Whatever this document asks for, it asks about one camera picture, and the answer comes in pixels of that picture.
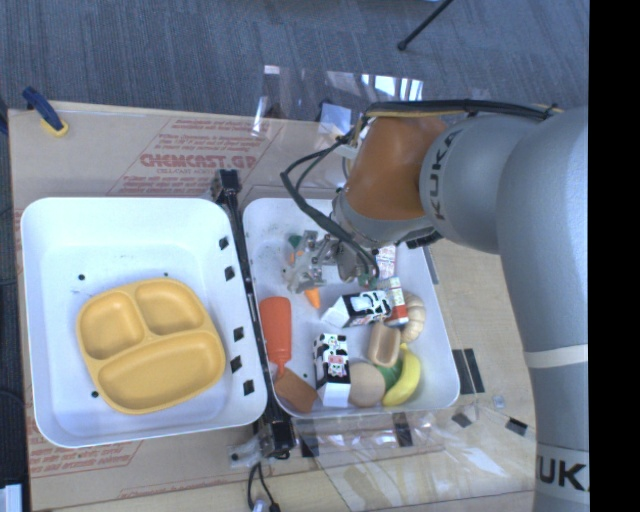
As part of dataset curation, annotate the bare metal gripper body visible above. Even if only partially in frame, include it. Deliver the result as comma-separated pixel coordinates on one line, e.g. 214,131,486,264
327,237,381,289

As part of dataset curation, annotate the orange carrot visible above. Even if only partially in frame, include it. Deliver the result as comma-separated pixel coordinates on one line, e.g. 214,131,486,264
287,233,322,309

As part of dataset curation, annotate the white plastic tray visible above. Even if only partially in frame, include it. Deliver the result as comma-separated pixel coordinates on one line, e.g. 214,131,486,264
241,196,461,420
19,196,269,449

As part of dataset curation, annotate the white and red packet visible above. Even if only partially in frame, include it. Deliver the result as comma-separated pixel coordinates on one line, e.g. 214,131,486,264
374,243,399,281

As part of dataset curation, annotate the long cow print carton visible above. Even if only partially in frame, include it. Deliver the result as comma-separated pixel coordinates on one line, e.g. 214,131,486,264
320,289,394,330

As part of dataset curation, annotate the orange bottle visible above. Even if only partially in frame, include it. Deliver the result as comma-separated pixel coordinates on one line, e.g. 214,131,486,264
258,295,293,380

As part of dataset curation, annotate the red and white can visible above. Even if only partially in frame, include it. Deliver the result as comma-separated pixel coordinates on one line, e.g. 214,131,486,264
382,275,410,327

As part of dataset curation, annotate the beige croissant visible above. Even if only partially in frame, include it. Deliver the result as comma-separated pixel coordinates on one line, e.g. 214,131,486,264
399,291,427,344

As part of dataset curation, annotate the brown bread bun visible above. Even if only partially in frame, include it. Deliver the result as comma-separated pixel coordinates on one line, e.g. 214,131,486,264
366,321,403,367

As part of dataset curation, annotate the tall cow print carton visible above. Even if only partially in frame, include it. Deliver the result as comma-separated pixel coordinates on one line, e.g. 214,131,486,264
313,332,352,409

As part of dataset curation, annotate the brown sausage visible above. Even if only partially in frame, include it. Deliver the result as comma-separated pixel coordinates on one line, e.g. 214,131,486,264
273,369,319,414

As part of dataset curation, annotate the green toy vegetable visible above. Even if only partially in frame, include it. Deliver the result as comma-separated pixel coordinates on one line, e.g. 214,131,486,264
375,358,404,392

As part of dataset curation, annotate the beige round bread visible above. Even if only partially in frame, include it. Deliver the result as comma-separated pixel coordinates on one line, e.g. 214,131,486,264
346,360,387,408

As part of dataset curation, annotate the yellow banana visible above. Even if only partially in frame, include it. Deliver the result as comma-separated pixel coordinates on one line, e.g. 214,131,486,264
381,342,423,408

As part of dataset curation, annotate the yellow divided plate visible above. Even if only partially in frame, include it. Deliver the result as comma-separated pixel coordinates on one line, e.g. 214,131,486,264
75,277,228,416

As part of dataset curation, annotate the brown cardboard board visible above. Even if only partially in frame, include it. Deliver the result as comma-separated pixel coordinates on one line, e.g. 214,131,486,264
7,99,539,512

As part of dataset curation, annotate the black block with wires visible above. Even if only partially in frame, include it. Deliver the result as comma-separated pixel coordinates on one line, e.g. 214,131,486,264
211,168,244,202
253,416,297,459

